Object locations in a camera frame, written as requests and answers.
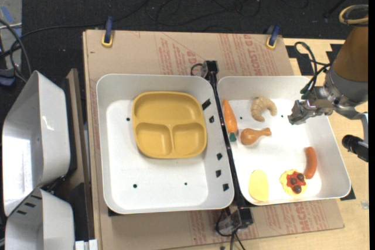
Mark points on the orange sausage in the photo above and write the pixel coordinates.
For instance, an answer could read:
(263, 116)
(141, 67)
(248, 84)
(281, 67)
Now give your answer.
(311, 162)

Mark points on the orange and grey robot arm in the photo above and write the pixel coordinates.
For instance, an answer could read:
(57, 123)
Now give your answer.
(351, 61)

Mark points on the orange carrot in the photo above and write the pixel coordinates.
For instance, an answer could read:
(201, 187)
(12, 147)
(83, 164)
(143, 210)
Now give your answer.
(229, 118)

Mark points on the black cylinder on white bracket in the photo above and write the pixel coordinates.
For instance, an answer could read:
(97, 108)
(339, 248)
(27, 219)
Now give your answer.
(355, 145)

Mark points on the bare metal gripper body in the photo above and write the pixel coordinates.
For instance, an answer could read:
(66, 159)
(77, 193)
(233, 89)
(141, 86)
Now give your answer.
(320, 102)

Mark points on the brown cardboard board red print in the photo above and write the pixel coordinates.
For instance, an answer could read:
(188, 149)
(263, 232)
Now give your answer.
(140, 52)

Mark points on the yellow pizza slice red topping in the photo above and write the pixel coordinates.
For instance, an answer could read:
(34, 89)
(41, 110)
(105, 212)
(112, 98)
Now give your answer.
(293, 184)

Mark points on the brown chicken drumstick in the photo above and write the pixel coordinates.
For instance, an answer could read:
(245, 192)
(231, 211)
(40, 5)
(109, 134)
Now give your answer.
(250, 136)

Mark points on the thin black rod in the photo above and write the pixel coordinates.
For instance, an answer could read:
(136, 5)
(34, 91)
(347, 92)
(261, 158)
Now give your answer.
(227, 137)

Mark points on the pale yellow oval slice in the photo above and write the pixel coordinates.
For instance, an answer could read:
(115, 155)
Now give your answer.
(258, 186)

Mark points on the beige croissant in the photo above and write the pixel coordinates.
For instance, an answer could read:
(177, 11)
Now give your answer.
(259, 105)

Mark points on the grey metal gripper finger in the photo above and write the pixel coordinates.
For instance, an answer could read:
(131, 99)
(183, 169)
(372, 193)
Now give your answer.
(298, 107)
(301, 118)

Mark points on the yellow divided plate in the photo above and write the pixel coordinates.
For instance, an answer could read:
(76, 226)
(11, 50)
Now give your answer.
(164, 114)

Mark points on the white plastic tray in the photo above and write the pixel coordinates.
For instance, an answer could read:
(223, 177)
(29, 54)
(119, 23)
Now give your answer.
(164, 178)
(281, 152)

